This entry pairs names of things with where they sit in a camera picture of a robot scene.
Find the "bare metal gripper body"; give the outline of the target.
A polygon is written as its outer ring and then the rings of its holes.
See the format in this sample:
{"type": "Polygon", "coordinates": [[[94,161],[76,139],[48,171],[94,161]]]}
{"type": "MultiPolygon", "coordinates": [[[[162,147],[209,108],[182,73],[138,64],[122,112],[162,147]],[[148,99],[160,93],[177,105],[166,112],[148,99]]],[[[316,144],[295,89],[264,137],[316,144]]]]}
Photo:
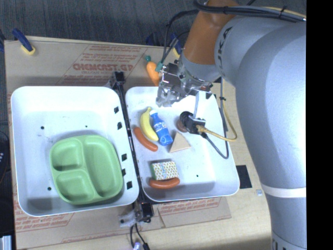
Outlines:
{"type": "Polygon", "coordinates": [[[177,92],[178,101],[190,95],[196,96],[200,92],[206,94],[206,99],[212,95],[212,83],[190,74],[180,60],[175,64],[159,65],[158,69],[161,72],[158,87],[177,92]]]}

